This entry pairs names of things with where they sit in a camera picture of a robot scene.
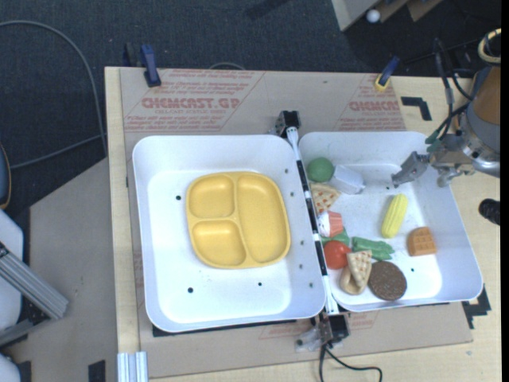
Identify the orange waffle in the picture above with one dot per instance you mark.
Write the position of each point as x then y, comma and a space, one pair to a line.
421, 242

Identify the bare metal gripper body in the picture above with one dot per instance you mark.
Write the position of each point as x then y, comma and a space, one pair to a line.
451, 155

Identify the orange and white cupcake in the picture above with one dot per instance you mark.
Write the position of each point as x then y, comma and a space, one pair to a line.
332, 222

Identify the green leaf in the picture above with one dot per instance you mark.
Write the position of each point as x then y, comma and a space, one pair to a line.
342, 238

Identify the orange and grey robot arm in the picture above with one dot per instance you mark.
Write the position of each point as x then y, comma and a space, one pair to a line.
487, 94

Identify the green bean pods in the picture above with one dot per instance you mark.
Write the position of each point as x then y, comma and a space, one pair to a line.
371, 247

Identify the white carton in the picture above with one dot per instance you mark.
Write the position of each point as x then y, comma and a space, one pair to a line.
348, 179

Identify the red tomato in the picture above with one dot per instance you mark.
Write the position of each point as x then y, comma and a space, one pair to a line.
335, 255

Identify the yellow corn cob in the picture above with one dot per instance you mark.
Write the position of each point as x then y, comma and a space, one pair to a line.
394, 215

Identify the brown cardboard board red print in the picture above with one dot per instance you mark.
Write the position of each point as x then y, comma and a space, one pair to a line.
238, 98

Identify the white plastic tray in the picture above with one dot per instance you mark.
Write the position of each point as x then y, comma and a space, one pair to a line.
167, 253
441, 213

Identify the thin black and white rod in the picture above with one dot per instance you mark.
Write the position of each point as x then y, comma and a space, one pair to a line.
306, 191

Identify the tan pizza slice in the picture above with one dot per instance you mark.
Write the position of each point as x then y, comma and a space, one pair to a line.
324, 197

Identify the green ball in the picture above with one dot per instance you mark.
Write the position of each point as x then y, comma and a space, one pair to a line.
319, 169

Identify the white ball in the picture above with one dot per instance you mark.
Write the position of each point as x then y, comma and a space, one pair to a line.
373, 16

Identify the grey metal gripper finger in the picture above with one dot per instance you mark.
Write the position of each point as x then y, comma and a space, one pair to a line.
411, 167
448, 175

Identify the yellow divided plate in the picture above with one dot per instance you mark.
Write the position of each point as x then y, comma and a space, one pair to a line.
258, 217

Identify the brown round biscuit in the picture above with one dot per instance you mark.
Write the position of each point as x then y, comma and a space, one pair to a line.
387, 281

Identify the tan pie slice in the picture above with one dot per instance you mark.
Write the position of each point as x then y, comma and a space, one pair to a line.
358, 271

